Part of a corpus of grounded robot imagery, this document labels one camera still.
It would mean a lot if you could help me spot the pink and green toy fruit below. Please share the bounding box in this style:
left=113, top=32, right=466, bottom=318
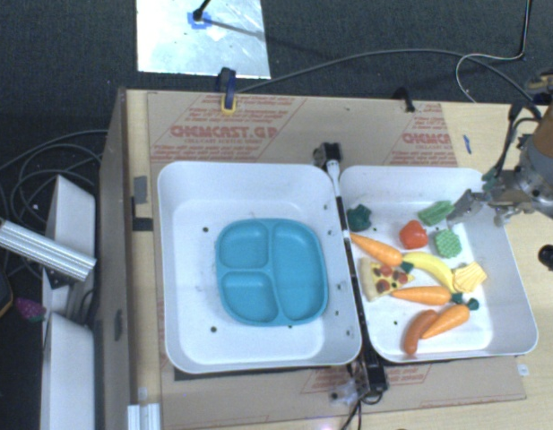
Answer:
left=13, top=297, right=48, bottom=324

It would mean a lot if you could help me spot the thin black and white rod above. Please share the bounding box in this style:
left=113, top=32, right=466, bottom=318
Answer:
left=325, top=159, right=372, bottom=363

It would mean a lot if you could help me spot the white plastic tray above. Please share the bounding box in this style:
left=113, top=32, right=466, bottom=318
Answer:
left=338, top=164, right=540, bottom=365
left=156, top=159, right=364, bottom=374

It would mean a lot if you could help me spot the yellow banana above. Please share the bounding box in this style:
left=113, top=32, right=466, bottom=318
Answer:
left=401, top=251, right=459, bottom=294

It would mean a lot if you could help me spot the orange toy sausage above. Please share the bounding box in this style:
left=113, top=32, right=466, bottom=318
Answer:
left=402, top=308, right=439, bottom=357

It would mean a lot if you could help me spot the toy pizza slice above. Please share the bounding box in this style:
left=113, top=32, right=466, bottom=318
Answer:
left=358, top=256, right=416, bottom=303

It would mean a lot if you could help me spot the brown cardboard board, red print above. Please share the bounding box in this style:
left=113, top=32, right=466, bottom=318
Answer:
left=145, top=90, right=528, bottom=422

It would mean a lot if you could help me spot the blue divided plate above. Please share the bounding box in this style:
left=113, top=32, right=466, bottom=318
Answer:
left=213, top=218, right=330, bottom=328

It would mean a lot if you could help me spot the orange toy carrot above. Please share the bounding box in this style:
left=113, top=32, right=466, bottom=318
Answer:
left=349, top=232, right=415, bottom=274
left=420, top=297, right=480, bottom=341
left=390, top=285, right=466, bottom=306

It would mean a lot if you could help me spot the long green ridged toy vegetable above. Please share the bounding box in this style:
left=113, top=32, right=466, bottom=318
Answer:
left=416, top=200, right=454, bottom=228

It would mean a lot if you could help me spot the black block with thin wires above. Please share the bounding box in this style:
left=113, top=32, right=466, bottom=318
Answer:
left=355, top=357, right=390, bottom=396
left=313, top=142, right=345, bottom=168

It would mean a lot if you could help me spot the round green bumpy toy vegetable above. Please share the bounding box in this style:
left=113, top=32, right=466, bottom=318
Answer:
left=433, top=228, right=463, bottom=260

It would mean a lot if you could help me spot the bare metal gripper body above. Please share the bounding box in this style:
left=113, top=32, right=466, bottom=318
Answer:
left=481, top=171, right=553, bottom=223

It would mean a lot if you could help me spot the yellow ridged toy chip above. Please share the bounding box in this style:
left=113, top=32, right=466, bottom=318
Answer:
left=451, top=261, right=489, bottom=293

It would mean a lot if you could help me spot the dark green toy broccoli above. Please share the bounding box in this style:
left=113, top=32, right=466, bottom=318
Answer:
left=345, top=203, right=373, bottom=234

